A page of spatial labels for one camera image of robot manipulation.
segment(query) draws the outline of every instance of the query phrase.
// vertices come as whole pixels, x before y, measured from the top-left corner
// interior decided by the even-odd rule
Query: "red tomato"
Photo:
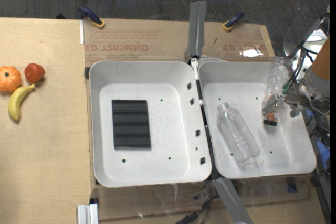
[[[36,83],[45,73],[44,68],[36,63],[30,63],[25,69],[26,78],[30,83]]]

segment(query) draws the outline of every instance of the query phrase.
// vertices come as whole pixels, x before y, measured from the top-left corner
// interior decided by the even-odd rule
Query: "plastic water bottle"
[[[239,165],[260,154],[260,148],[240,112],[228,103],[217,107],[217,126]]]
[[[293,75],[293,60],[285,57],[273,57],[271,60],[271,67],[269,69],[267,87],[265,89],[265,96],[262,101],[262,108],[267,105],[267,101],[273,94],[283,95],[282,86],[288,82]],[[279,102],[277,108],[282,107],[283,102]],[[277,112],[270,112],[264,116],[264,124],[277,126],[278,115]]]

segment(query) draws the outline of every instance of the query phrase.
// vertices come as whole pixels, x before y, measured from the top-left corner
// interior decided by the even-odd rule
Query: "gray metal bar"
[[[213,184],[235,224],[253,224],[231,180],[219,178]]]
[[[78,205],[77,224],[99,224],[98,204]]]
[[[204,23],[206,15],[206,1],[190,4],[189,38],[186,56],[201,56],[205,44]]]

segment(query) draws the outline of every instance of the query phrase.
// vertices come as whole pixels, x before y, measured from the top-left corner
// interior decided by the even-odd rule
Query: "white plastic tray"
[[[97,62],[90,69],[90,87],[93,164],[100,184],[198,182],[210,175],[212,165],[190,66],[182,62]],[[151,149],[114,148],[111,101],[117,99],[147,100]]]
[[[278,126],[263,124],[269,62],[205,62],[199,67],[205,112],[218,171],[226,178],[305,174],[316,167],[316,156],[302,115],[290,117],[285,105]],[[240,167],[231,156],[216,125],[217,106],[228,102],[237,108],[253,133],[261,154]]]

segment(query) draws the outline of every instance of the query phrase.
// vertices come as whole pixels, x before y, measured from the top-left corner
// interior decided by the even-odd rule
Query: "yellow banana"
[[[8,103],[8,111],[13,120],[19,121],[21,102],[33,89],[35,89],[34,84],[28,87],[19,87],[12,93]]]

